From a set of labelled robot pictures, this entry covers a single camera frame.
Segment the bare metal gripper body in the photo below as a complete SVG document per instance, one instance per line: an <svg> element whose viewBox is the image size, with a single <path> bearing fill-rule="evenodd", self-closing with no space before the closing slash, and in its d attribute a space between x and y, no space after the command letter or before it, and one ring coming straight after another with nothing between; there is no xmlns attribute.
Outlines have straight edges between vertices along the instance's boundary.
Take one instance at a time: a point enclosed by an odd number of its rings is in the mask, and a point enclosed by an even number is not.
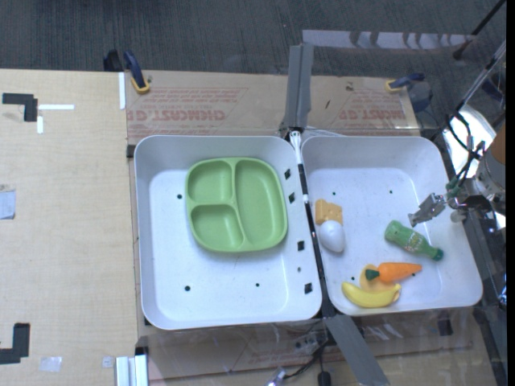
<svg viewBox="0 0 515 386"><path fill-rule="evenodd" d="M506 215L505 189L479 178L453 178L446 185L447 204L455 210L494 211Z"/></svg>

